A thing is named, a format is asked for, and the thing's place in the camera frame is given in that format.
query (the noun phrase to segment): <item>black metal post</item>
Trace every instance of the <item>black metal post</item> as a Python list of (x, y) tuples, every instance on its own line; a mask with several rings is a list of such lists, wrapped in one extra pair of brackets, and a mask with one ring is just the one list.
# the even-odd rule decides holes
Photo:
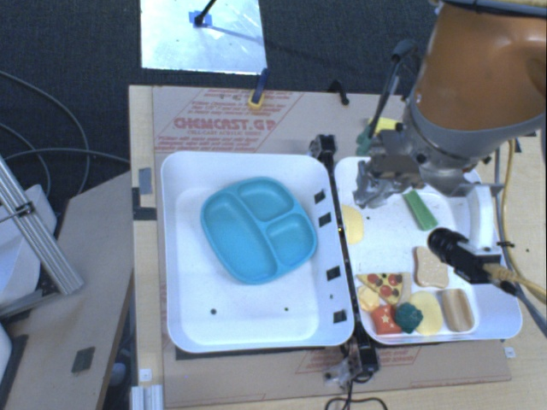
[(194, 25), (195, 26), (201, 26), (203, 24), (203, 19), (205, 18), (205, 15), (209, 12), (209, 10), (213, 7), (217, 0), (210, 0), (209, 3), (207, 3), (207, 6), (205, 6), (205, 9), (202, 11), (200, 15), (197, 15), (194, 19)]

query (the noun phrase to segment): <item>metal plate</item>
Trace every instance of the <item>metal plate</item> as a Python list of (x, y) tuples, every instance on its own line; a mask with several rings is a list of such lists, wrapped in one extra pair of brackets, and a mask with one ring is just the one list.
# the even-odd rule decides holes
[(207, 26), (191, 14), (209, 0), (141, 0), (142, 66), (259, 74), (266, 63), (258, 0), (217, 0)]

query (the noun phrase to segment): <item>blue plate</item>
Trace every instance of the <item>blue plate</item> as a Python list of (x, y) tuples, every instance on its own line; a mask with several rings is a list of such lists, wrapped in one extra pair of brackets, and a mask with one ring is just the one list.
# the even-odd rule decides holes
[(317, 236), (297, 199), (270, 178), (246, 179), (205, 201), (202, 227), (233, 277), (261, 284), (296, 269), (314, 254)]

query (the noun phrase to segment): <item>black carpet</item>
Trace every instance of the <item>black carpet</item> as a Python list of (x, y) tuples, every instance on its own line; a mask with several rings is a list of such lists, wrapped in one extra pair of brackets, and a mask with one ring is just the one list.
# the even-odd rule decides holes
[[(348, 92), (380, 92), (391, 49), (413, 38), (423, 52), (435, 21), (426, 0), (259, 0), (268, 88), (326, 91), (333, 79)], [(78, 118), (90, 148), (128, 158), (127, 87), (195, 85), (250, 88), (256, 77), (146, 70), (140, 67), (139, 0), (0, 0), (0, 70), (36, 85)], [(402, 90), (412, 85), (403, 80)], [(0, 78), (0, 124), (36, 148), (83, 148), (79, 130), (54, 103)], [(0, 154), (26, 150), (5, 128)], [(79, 189), (85, 157), (44, 154), (57, 212)], [(45, 187), (36, 156), (9, 160), (25, 187)], [(94, 157), (85, 187), (128, 165)]]

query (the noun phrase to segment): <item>toy food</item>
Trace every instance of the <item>toy food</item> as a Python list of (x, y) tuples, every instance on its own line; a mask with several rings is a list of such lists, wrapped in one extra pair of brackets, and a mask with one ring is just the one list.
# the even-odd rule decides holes
[(361, 213), (353, 207), (342, 205), (342, 218), (348, 244), (359, 243), (365, 232)]
[(416, 283), (422, 287), (439, 287), (448, 285), (448, 267), (429, 248), (422, 246), (415, 249)]
[(401, 327), (393, 319), (393, 306), (384, 305), (376, 308), (370, 316), (376, 327), (376, 334), (396, 334), (401, 332)]
[(357, 289), (357, 299), (359, 306), (365, 311), (372, 312), (379, 307), (379, 294), (366, 285)]
[(462, 289), (443, 290), (441, 299), (443, 300), (446, 324), (452, 331), (464, 332), (473, 328), (475, 320), (465, 291)]
[(395, 312), (395, 323), (408, 334), (416, 329), (423, 318), (421, 311), (409, 302), (401, 304)]
[(423, 314), (423, 320), (416, 330), (423, 336), (437, 334), (443, 326), (443, 312), (437, 298), (428, 291), (416, 291), (409, 302)]
[(402, 273), (361, 273), (356, 275), (359, 281), (376, 291), (391, 305), (403, 303), (409, 299), (412, 277), (409, 272)]

